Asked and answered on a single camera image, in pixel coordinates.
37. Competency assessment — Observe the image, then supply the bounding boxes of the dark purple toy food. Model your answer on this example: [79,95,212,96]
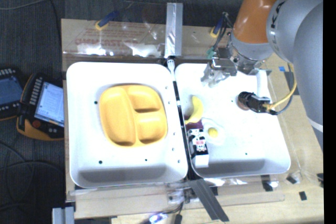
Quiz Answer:
[183,114,204,131]

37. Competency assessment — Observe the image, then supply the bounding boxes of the cow print milk carton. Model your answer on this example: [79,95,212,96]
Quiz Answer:
[186,127,210,169]

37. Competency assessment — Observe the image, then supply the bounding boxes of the yellow banana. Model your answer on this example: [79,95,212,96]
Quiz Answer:
[184,94,204,125]

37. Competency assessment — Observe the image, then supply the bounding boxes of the brown cardboard board red print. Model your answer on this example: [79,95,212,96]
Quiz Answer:
[60,18,324,220]

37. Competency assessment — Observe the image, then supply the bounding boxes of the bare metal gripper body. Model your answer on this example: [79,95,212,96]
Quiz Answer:
[211,52,266,77]

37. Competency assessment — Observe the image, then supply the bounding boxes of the white plastic tray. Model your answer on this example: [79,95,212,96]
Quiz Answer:
[66,61,189,189]
[174,62,292,179]

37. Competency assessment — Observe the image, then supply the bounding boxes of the thin black and white rod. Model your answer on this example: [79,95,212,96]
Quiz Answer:
[167,58,191,179]

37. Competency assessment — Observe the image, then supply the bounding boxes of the yellow divided plate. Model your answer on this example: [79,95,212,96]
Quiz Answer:
[99,84,169,147]

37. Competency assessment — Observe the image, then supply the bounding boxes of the black cylinder on white bracket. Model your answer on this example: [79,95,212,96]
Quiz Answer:
[238,70,271,114]

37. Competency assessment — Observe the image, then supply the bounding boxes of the white fried egg toy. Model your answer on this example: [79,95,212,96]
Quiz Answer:
[201,117,226,146]

